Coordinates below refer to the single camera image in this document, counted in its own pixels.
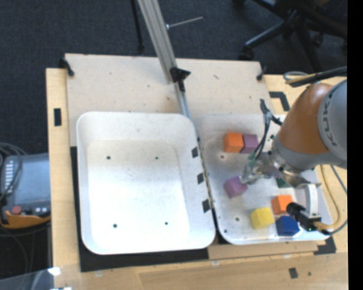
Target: red button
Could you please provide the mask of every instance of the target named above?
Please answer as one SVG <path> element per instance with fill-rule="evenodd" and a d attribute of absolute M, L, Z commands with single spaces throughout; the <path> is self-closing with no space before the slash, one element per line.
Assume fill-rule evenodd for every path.
<path fill-rule="evenodd" d="M 14 206 L 12 207 L 12 213 L 14 215 L 20 215 L 22 213 L 22 208 L 20 206 Z"/>

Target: orange block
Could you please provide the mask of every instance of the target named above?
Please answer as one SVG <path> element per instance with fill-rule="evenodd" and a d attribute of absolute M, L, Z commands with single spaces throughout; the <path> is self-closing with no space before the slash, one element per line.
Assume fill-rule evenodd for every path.
<path fill-rule="evenodd" d="M 243 146 L 242 133 L 228 132 L 223 138 L 223 148 L 225 152 L 240 152 Z"/>
<path fill-rule="evenodd" d="M 289 203 L 292 203 L 293 199 L 291 195 L 278 195 L 271 200 L 272 209 L 275 215 L 286 213 L 286 207 Z"/>

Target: chair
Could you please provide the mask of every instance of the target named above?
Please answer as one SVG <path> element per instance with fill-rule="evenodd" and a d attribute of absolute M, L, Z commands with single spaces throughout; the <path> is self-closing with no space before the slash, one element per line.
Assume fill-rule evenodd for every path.
<path fill-rule="evenodd" d="M 234 5 L 241 6 L 245 0 L 232 0 Z M 249 39 L 239 56 L 240 60 L 253 59 L 252 49 L 272 38 L 283 35 L 289 38 L 296 33 L 315 72 L 323 71 L 318 59 L 316 47 L 320 45 L 323 34 L 330 34 L 344 40 L 347 51 L 347 24 L 328 18 L 314 7 L 310 0 L 253 0 L 282 19 L 282 22 Z M 312 39 L 310 31 L 319 34 Z"/>

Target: blue block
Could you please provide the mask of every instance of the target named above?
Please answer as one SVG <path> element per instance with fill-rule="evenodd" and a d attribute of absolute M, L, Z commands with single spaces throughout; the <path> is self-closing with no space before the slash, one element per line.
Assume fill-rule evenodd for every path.
<path fill-rule="evenodd" d="M 277 219 L 276 227 L 279 236 L 293 236 L 300 230 L 297 221 L 289 216 Z"/>

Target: black floor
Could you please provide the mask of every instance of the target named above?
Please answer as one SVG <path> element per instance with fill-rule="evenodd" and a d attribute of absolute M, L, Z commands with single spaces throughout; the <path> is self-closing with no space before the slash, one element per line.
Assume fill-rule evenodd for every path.
<path fill-rule="evenodd" d="M 203 17 L 170 29 L 176 57 L 237 60 L 243 43 L 279 21 L 247 1 L 159 0 L 166 23 Z M 153 56 L 139 14 L 144 55 Z M 138 55 L 138 40 L 129 0 L 0 0 L 0 142 L 28 153 L 47 152 L 45 69 L 57 68 L 65 53 Z M 342 40 L 325 37 L 318 49 L 324 69 L 347 65 Z M 313 70 L 296 38 L 277 37 L 255 49 L 254 60 L 267 73 Z M 31 270 L 45 268 L 47 234 L 19 239 Z M 0 279 L 22 274 L 25 262 L 13 238 L 0 238 Z"/>

